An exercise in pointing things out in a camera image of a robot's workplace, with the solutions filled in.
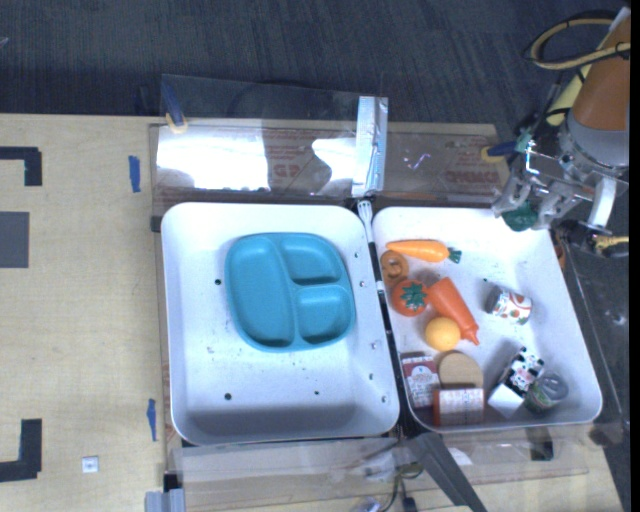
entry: wooden surface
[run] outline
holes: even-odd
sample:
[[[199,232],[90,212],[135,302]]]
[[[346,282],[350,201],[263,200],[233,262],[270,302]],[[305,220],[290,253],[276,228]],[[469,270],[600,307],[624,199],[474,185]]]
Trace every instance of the wooden surface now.
[[[30,212],[29,268],[0,269],[0,461],[17,458],[21,419],[43,420],[42,471],[37,480],[0,483],[1,512],[140,511],[145,493],[161,488],[166,455],[148,171],[155,121],[0,116],[0,144],[37,146],[44,181],[24,187],[22,163],[0,161],[0,211]],[[140,193],[132,192],[129,155],[140,159]],[[157,408],[156,442],[149,399]],[[576,450],[577,474],[521,481],[512,474],[475,489],[491,511],[621,510],[602,450]],[[99,472],[83,474],[82,457],[93,455]],[[420,510],[466,510],[451,508],[438,489],[413,495]],[[260,510],[346,511],[356,501]],[[399,502],[392,510],[401,510]]]

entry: can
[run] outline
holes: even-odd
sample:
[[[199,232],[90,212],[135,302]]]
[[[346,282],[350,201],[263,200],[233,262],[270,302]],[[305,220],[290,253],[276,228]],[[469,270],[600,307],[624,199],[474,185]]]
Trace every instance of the can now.
[[[569,394],[569,386],[557,373],[545,373],[531,386],[524,405],[531,412],[540,413],[555,407]]]
[[[533,301],[529,297],[501,286],[494,286],[485,302],[487,313],[518,325],[527,323],[532,309]]]

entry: toy tomato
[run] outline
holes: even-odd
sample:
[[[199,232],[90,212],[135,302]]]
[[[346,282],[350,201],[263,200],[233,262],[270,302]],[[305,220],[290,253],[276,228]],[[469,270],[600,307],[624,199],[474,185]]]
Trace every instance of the toy tomato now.
[[[405,279],[391,291],[391,306],[404,316],[416,316],[427,307],[427,288],[416,279]]]

